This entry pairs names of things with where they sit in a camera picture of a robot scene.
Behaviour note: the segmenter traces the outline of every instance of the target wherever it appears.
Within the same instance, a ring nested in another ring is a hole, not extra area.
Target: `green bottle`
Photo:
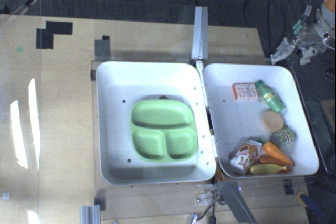
[[[285,108],[285,105],[279,100],[279,98],[273,93],[273,91],[266,87],[263,81],[258,80],[256,86],[261,92],[261,96],[268,106],[274,111],[279,113]]]

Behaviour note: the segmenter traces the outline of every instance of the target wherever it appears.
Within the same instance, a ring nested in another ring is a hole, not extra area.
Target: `bottle label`
[[[268,92],[268,93],[264,94],[263,97],[264,97],[265,101],[268,102],[274,97],[274,94],[272,92]]]

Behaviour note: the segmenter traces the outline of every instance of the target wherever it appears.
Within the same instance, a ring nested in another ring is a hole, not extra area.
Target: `red and white box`
[[[259,94],[254,83],[235,83],[232,85],[236,100],[257,100]]]

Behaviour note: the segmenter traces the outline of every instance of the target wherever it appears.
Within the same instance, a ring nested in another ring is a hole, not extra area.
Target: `green divided plate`
[[[183,102],[140,101],[132,108],[130,125],[134,150],[146,161],[182,161],[197,151],[195,117]]]

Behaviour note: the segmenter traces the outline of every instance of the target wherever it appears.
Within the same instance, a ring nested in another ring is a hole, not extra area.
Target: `white sticker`
[[[11,198],[11,193],[2,193],[2,200],[9,200]]]

